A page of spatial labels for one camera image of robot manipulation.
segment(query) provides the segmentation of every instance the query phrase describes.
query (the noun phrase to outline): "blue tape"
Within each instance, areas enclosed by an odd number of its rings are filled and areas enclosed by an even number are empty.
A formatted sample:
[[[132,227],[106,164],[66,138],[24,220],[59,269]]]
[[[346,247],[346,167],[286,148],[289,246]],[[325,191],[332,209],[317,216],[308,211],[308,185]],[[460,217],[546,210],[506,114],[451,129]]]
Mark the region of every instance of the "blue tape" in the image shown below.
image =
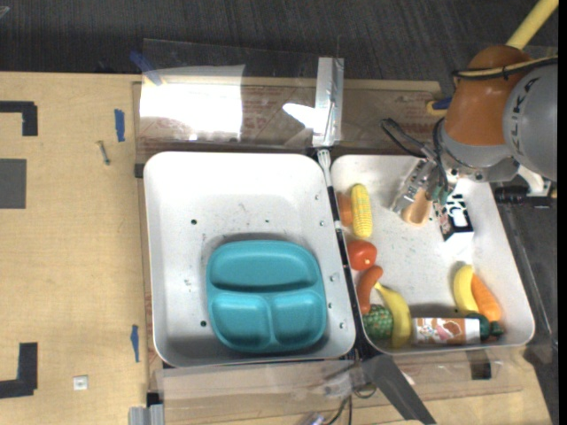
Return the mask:
[[[130,61],[134,63],[145,76],[150,79],[154,85],[161,85],[163,81],[159,77],[159,74],[155,72],[155,67],[150,63],[150,61],[142,55],[140,52],[132,50],[130,52]]]
[[[114,109],[114,126],[116,127],[116,136],[119,142],[124,142],[125,124],[124,124],[124,112],[120,109]]]
[[[453,100],[452,97],[445,97],[443,99],[440,99],[439,101],[433,103],[433,105],[432,105],[433,110],[446,110],[446,109],[448,109],[452,100]]]
[[[134,348],[134,358],[136,359],[137,363],[140,361],[140,337],[138,336],[138,326],[136,324],[132,325],[130,342],[132,342],[132,348]]]

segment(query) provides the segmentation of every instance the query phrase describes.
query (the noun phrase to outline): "pineapple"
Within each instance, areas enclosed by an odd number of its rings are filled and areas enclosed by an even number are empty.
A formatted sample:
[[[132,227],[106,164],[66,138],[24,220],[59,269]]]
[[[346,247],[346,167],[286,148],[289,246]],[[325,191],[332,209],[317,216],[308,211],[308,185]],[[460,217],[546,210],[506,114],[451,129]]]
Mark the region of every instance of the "pineapple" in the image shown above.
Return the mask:
[[[383,305],[372,305],[370,312],[362,316],[364,330],[370,340],[387,340],[392,336],[392,313]]]

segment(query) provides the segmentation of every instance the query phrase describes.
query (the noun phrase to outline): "wooden board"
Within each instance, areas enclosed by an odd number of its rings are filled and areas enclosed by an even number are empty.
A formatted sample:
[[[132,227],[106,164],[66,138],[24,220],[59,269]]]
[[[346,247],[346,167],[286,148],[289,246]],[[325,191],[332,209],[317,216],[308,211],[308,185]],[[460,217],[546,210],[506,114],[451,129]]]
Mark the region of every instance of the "wooden board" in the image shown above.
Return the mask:
[[[0,73],[0,99],[34,101],[39,119],[39,135],[22,137],[21,115],[0,113],[0,158],[27,159],[27,208],[0,210],[0,379],[16,377],[19,343],[37,342],[39,359],[34,396],[0,399],[3,424],[126,424],[128,409],[145,403],[138,79]],[[123,143],[114,109],[125,112]],[[89,377],[87,390],[74,390],[77,375]]]

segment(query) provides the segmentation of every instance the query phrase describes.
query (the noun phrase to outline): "carrot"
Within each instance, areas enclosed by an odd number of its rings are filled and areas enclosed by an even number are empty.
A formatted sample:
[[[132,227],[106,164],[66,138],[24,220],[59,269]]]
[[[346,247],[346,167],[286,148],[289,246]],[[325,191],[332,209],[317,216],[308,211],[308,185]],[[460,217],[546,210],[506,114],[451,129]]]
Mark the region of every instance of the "carrot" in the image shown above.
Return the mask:
[[[370,312],[370,292],[376,285],[376,282],[380,280],[384,270],[380,266],[373,266],[368,271],[366,271],[358,282],[356,287],[356,296],[358,297],[358,303],[361,308],[361,313],[363,315]]]
[[[337,194],[338,215],[340,221],[345,227],[353,225],[353,207],[351,198],[346,194]]]
[[[477,301],[478,311],[490,322],[499,321],[502,317],[502,310],[493,293],[490,292],[476,274],[472,276],[470,289],[472,296]]]

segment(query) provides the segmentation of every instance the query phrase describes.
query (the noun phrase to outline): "corn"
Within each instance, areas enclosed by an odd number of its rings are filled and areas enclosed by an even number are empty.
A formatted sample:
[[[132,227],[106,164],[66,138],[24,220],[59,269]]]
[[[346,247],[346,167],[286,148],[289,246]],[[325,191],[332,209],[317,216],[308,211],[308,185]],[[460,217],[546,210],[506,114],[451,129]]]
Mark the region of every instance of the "corn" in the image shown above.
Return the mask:
[[[353,232],[360,238],[372,235],[372,209],[370,197],[362,184],[355,184],[351,190],[353,207]]]

